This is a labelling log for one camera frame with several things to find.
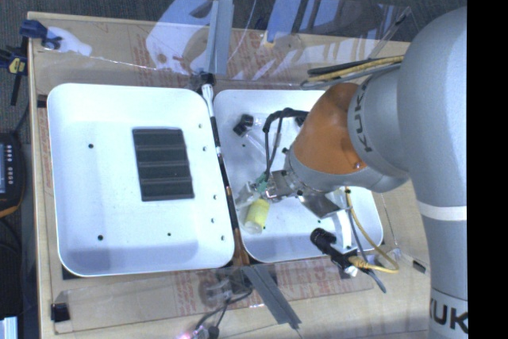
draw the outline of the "yellow cable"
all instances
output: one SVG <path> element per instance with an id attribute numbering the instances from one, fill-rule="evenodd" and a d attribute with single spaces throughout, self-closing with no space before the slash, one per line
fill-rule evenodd
<path id="1" fill-rule="evenodd" d="M 374 264 L 370 264 L 364 259 L 358 257 L 358 256 L 351 256 L 348 257 L 348 261 L 358 268 L 370 268 L 371 270 L 378 270 L 380 272 L 387 272 L 391 274 L 395 274 L 398 272 L 398 264 L 396 261 L 392 260 L 381 248 L 372 241 L 371 237 L 367 234 L 364 227 L 360 224 L 360 221 L 358 220 L 358 217 L 356 216 L 355 210 L 352 208 L 351 204 L 351 198 L 349 194 L 351 191 L 349 188 L 346 188 L 346 202 L 348 203 L 348 209 L 351 211 L 352 218 L 354 219 L 356 225 L 358 226 L 358 229 L 360 229 L 360 232 L 364 235 L 365 239 L 370 243 L 370 245 L 374 248 L 376 252 L 378 252 L 384 259 L 386 259 L 388 262 L 390 262 L 391 265 L 394 266 L 394 269 L 392 268 L 385 268 L 382 266 L 376 266 Z"/>
<path id="2" fill-rule="evenodd" d="M 387 57 L 387 58 L 381 58 L 379 60 L 374 60 L 370 63 L 356 65 L 355 67 L 347 68 L 347 69 L 344 69 L 341 71 L 330 72 L 328 74 L 322 74 L 322 75 L 317 75 L 317 76 L 311 76 L 307 80 L 309 82 L 326 81 L 329 79 L 335 79 L 339 76 L 351 74 L 353 72 L 358 72 L 358 71 L 366 70 L 368 68 L 377 67 L 378 65 L 400 63 L 400 62 L 402 62 L 403 59 L 404 59 L 404 56 L 391 56 L 391 57 Z"/>

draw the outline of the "wooden table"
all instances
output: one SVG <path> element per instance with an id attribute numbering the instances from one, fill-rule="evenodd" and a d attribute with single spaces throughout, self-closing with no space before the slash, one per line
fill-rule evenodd
<path id="1" fill-rule="evenodd" d="M 40 337 L 178 337 L 192 327 L 204 312 L 192 302 L 185 303 L 191 296 L 185 291 L 193 287 L 198 277 L 195 279 L 185 273 L 163 273 L 64 279 L 56 250 L 44 100 L 53 87 L 66 82 L 182 86 L 181 79 L 175 79 L 171 72 L 154 69 L 154 58 L 159 58 L 160 62 L 169 57 L 174 71 L 188 70 L 193 61 L 199 61 L 206 31 L 179 26 L 176 31 L 181 37 L 185 37 L 184 33 L 189 30 L 191 33 L 184 44 L 185 49 L 177 50 L 172 56 L 167 55 L 167 50 L 150 56 L 146 38 L 155 27 L 154 22 L 35 12 L 30 12 L 28 18 L 39 20 L 46 27 L 67 30 L 82 44 L 92 47 L 89 55 L 83 55 L 87 54 L 86 47 L 63 52 L 44 49 L 38 40 L 29 43 Z M 292 78 L 294 85 L 310 67 L 361 60 L 375 46 L 375 42 L 369 40 L 293 35 L 268 47 L 263 45 L 263 32 L 255 30 L 233 30 L 231 41 L 233 52 L 228 68 L 233 70 L 234 75 L 240 75 L 238 78 L 250 75 L 248 69 L 259 74 L 264 67 L 265 75 L 270 75 L 272 82 L 274 78 L 276 83 Z M 407 43 L 390 42 L 383 48 L 382 55 L 403 54 L 407 46 Z M 238 87 L 245 85 L 241 81 L 234 84 Z M 361 281 L 351 283 L 338 279 L 333 282 L 335 288 L 330 292 L 314 297 L 303 295 L 305 298 L 291 301 L 296 314 L 302 319 L 299 333 L 288 325 L 277 325 L 258 298 L 251 302 L 256 306 L 231 309 L 225 314 L 221 322 L 221 337 L 426 337 L 429 273 L 417 272 L 412 261 L 428 266 L 429 258 L 413 188 L 407 183 L 390 193 L 374 194 L 374 198 L 385 228 L 386 248 L 400 248 L 402 251 L 400 272 L 381 275 L 387 287 L 386 294 L 372 284 L 368 286 Z M 331 264 L 326 258 L 316 261 Z M 312 269 L 305 273 L 312 279 L 313 272 Z M 71 304 L 71 319 L 55 323 L 51 316 L 52 303 L 66 301 Z"/>

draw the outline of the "yellow cylinder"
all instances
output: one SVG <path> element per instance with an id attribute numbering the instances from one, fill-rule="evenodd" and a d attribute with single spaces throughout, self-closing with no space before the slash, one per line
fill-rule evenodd
<path id="1" fill-rule="evenodd" d="M 248 208 L 247 216 L 245 217 L 245 229 L 252 234 L 261 234 L 269 209 L 270 204 L 268 201 L 261 198 L 254 201 Z"/>

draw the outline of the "transparent plastic wrap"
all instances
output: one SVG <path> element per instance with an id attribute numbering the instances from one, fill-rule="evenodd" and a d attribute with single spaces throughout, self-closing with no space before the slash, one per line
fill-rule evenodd
<path id="1" fill-rule="evenodd" d="M 231 264 L 216 270 L 90 278 L 79 278 L 66 270 L 56 245 L 50 132 L 44 101 L 64 83 L 200 91 L 202 84 L 195 79 L 203 73 L 214 74 L 215 95 L 234 89 L 300 90 L 310 69 L 403 54 L 408 44 L 390 39 L 401 24 L 413 24 L 409 8 L 366 6 L 347 0 L 171 0 L 158 21 L 50 13 L 30 13 L 29 18 L 42 23 L 49 38 L 60 38 L 56 47 L 44 46 L 38 39 L 31 43 L 33 97 L 40 103 L 34 119 L 44 196 L 39 214 L 44 214 L 47 230 L 47 281 L 51 291 L 47 300 L 52 304 L 55 332 L 87 337 L 90 329 L 115 328 L 125 333 L 122 326 L 136 331 L 137 325 L 144 326 L 143 322 L 174 320 L 168 322 L 167 336 L 184 337 L 195 330 L 194 324 L 201 316 L 228 305 L 227 309 L 237 312 L 237 316 L 232 316 L 230 322 L 225 318 L 222 325 L 232 336 L 244 333 L 245 337 L 256 337 L 256 330 L 263 329 L 260 335 L 300 337 L 301 333 L 289 326 L 284 326 L 284 332 L 277 330 L 281 326 L 255 288 L 248 297 L 228 304 L 252 288 L 242 280 L 233 293 L 231 283 L 236 280 L 232 276 L 259 263 L 246 253 L 238 232 Z M 225 20 L 231 21 L 229 29 L 228 24 L 223 24 Z M 253 151 L 263 153 L 262 140 L 254 133 L 245 140 Z M 380 202 L 380 197 L 375 196 L 375 203 Z M 303 325 L 317 317 L 315 312 L 306 314 L 304 310 L 307 305 L 319 309 L 319 299 L 327 298 L 323 306 L 337 306 L 347 313 L 361 306 L 352 305 L 348 311 L 347 305 L 340 304 L 341 295 L 354 292 L 361 301 L 368 301 L 374 291 L 376 298 L 378 295 L 378 290 L 371 290 L 374 284 L 368 276 L 351 278 L 342 274 L 327 256 L 319 253 L 313 258 L 281 259 L 263 266 L 284 298 L 298 308 Z M 421 284 L 418 276 L 408 278 L 410 285 Z M 418 300 L 425 297 L 426 288 L 416 296 Z M 415 305 L 411 299 L 407 302 L 410 314 Z M 221 312 L 217 312 L 207 321 L 220 317 Z M 235 318 L 243 318 L 244 325 L 234 325 L 231 321 Z M 328 312 L 327 318 L 333 315 Z M 351 323 L 346 323 L 344 337 L 371 333 L 352 328 Z M 425 323 L 418 319 L 413 329 L 424 329 Z M 336 332 L 334 329 L 324 327 L 325 331 Z M 392 331 L 403 329 L 395 326 Z M 306 334 L 313 337 L 310 331 Z"/>

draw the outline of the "white tray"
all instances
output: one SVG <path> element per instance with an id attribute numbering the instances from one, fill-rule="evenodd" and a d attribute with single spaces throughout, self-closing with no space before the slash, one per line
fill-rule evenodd
<path id="1" fill-rule="evenodd" d="M 214 101 L 217 127 L 221 139 L 221 149 L 233 197 L 237 197 L 248 181 L 254 181 L 266 168 L 264 155 L 264 133 L 262 126 L 252 128 L 248 133 L 254 143 L 246 137 L 233 132 L 242 114 L 266 118 L 276 110 L 290 107 L 295 110 L 310 110 L 323 91 L 273 91 L 273 90 L 227 90 L 220 92 Z M 277 121 L 271 124 L 270 150 Z M 282 138 L 275 156 L 272 170 L 281 170 L 284 163 L 283 147 L 289 148 L 298 134 L 299 127 L 294 120 L 283 121 Z M 363 227 L 376 244 L 383 239 L 383 227 L 369 190 L 352 187 L 352 204 Z M 247 209 L 238 210 L 242 226 Z M 241 238 L 245 249 L 256 260 L 272 263 L 288 260 L 302 260 L 322 256 L 310 241 L 310 234 L 317 227 L 336 232 L 331 218 L 319 219 L 297 198 L 286 198 L 270 206 L 266 229 L 261 234 L 251 234 L 241 227 Z M 360 243 L 365 249 L 371 246 L 360 235 Z"/>
<path id="2" fill-rule="evenodd" d="M 58 253 L 80 276 L 219 268 L 234 241 L 204 100 L 66 83 L 48 96 Z M 194 198 L 142 202 L 132 130 L 183 131 Z"/>

